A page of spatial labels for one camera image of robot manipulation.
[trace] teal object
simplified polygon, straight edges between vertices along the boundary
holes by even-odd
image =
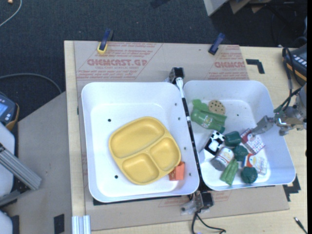
[[[241,178],[243,179],[244,183],[252,184],[258,178],[258,173],[255,167],[247,167],[245,166],[240,173]]]
[[[226,134],[224,144],[226,146],[237,146],[242,142],[239,132],[234,131]]]
[[[237,161],[244,161],[248,154],[248,150],[241,145],[235,146],[232,151]]]

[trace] dark floor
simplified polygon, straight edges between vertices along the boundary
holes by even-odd
[[[295,5],[275,5],[276,15],[248,7],[234,15],[226,3],[208,17],[203,0],[22,0],[20,11],[0,27],[0,93],[20,105],[20,119],[29,115],[58,90],[38,77],[1,77],[35,73],[64,91],[63,42],[100,41],[106,28],[113,29],[114,41],[213,43],[222,32],[224,44],[299,47],[295,40],[303,36],[307,0],[271,3],[290,1]],[[19,4],[0,0],[0,24]]]

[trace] black cable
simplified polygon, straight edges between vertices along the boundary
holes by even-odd
[[[3,92],[0,92],[0,95],[3,95],[4,97],[8,98],[8,96],[5,93],[3,93]]]
[[[300,87],[300,88],[296,89],[295,91],[293,91],[293,92],[287,97],[287,99],[281,104],[281,106],[283,107],[286,103],[289,105],[289,103],[290,103],[290,101],[291,101],[291,98],[292,98],[294,95],[298,94],[299,91],[301,90],[301,88],[302,88],[302,87]]]
[[[199,212],[200,212],[200,210],[197,211],[197,212],[195,212],[195,213],[194,213],[194,216],[193,216],[193,219],[192,219],[192,234],[196,234],[196,233],[194,232],[194,225],[195,225],[196,218],[198,218],[199,221],[200,221],[204,226],[206,226],[207,228],[214,229],[214,230],[218,230],[218,231],[220,231],[219,234],[226,233],[226,230],[225,230],[225,229],[217,228],[217,227],[212,227],[212,226],[207,225],[207,224],[199,217],[199,215],[198,215]]]
[[[187,197],[189,198],[190,201],[193,199],[193,196],[194,196],[194,194],[187,195]]]
[[[284,107],[283,111],[285,111],[288,106],[289,106],[289,103],[291,101],[291,94],[292,94],[292,77],[291,77],[291,74],[289,72],[289,69],[287,68],[287,64],[286,64],[286,55],[287,55],[287,48],[283,48],[283,51],[282,51],[282,56],[283,56],[283,63],[284,63],[284,69],[285,69],[285,72],[286,72],[286,75],[287,75],[287,79],[288,79],[288,87],[289,87],[289,96],[288,98],[285,100],[286,102],[286,106]]]
[[[291,76],[290,76],[290,73],[289,73],[289,69],[287,68],[287,63],[286,63],[286,55],[288,55],[289,57],[289,60],[291,61],[291,66],[292,66],[292,74],[295,78],[295,80],[300,84],[299,80],[298,80],[298,75],[296,74],[295,72],[295,69],[294,69],[294,65],[293,65],[293,56],[289,50],[289,48],[283,48],[283,58],[284,58],[284,67],[285,67],[285,70],[286,70],[286,74],[287,74],[287,78],[288,79],[291,79]]]
[[[292,6],[289,6],[289,5],[287,5],[286,3],[284,3],[284,4],[280,4],[280,5],[282,5],[282,7],[280,7],[278,10],[276,10],[276,9],[274,9],[274,4],[271,4],[268,8],[270,8],[271,9],[271,11],[273,12],[273,15],[272,15],[272,17],[271,17],[271,37],[272,37],[272,40],[273,40],[273,42],[274,42],[274,44],[276,45],[276,46],[278,46],[280,43],[279,43],[279,39],[280,39],[280,37],[281,37],[281,35],[282,35],[282,32],[284,31],[284,29],[287,27],[287,28],[289,28],[290,30],[291,30],[291,32],[292,33],[294,33],[294,34],[296,34],[296,32],[297,32],[297,28],[295,28],[295,26],[293,26],[293,24],[298,20],[298,18],[300,18],[300,15],[303,15],[303,14],[305,14],[305,11],[302,11],[302,10],[300,10],[299,8],[294,8],[294,7],[292,7]],[[284,18],[281,14],[280,14],[280,12],[282,12],[282,11],[293,11],[294,12],[294,14],[293,14],[293,19],[291,19],[291,20],[286,20],[286,18]],[[277,34],[277,36],[275,36],[275,34],[274,34],[274,29],[273,29],[273,21],[274,21],[274,19],[275,19],[275,16],[276,16],[276,14],[275,13],[278,13],[278,14],[280,14],[280,16],[279,16],[279,18],[281,19],[281,21],[284,23],[284,25],[282,26],[282,28],[279,30],[279,32],[278,32],[278,34]]]
[[[295,46],[295,44],[296,44],[299,40],[304,41],[304,44],[306,44],[307,41],[308,41],[308,39],[307,39],[306,37],[298,37],[298,38],[296,38],[296,39],[292,42],[292,45],[291,45],[291,46]]]
[[[59,93],[62,93],[62,90],[60,89],[60,87],[50,78],[43,76],[43,75],[39,75],[39,74],[34,74],[34,73],[18,73],[18,74],[11,74],[11,75],[5,75],[5,76],[0,76],[0,80],[1,79],[6,79],[6,78],[12,78],[12,77],[18,77],[18,76],[35,76],[35,77],[39,77],[39,78],[43,78],[48,80],[49,82],[51,82],[59,91]]]

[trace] yellow divided plate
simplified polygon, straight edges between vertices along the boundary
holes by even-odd
[[[181,161],[176,141],[153,117],[138,118],[117,129],[109,138],[109,150],[125,176],[138,185],[164,177]]]

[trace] white plastic tray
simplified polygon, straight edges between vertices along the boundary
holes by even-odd
[[[192,100],[200,99],[209,103],[210,100],[219,100],[226,108],[227,119],[225,132],[238,131],[242,133],[247,128],[256,127],[256,123],[265,115],[273,117],[273,104],[267,88],[258,81],[189,81],[184,86],[185,98],[190,113],[193,109]],[[272,186],[291,183],[295,178],[295,169],[284,137],[280,136],[279,128],[274,126],[264,134],[258,135],[265,143],[257,155],[268,160],[266,175],[259,175],[255,183],[245,184],[239,175],[236,175],[232,186],[227,185],[219,178],[220,171],[210,163],[212,154],[202,151],[212,130],[206,130],[192,122],[195,144],[199,157],[200,169],[205,184],[213,190],[222,191],[245,187]]]
[[[88,159],[89,189],[100,202],[188,195],[199,175],[178,88],[167,82],[92,82],[81,93]],[[184,180],[165,176],[148,185],[130,182],[110,154],[110,135],[124,124],[151,116],[168,129],[185,162]]]
[[[12,234],[13,233],[13,223],[10,217],[0,211],[0,226],[2,234]]]

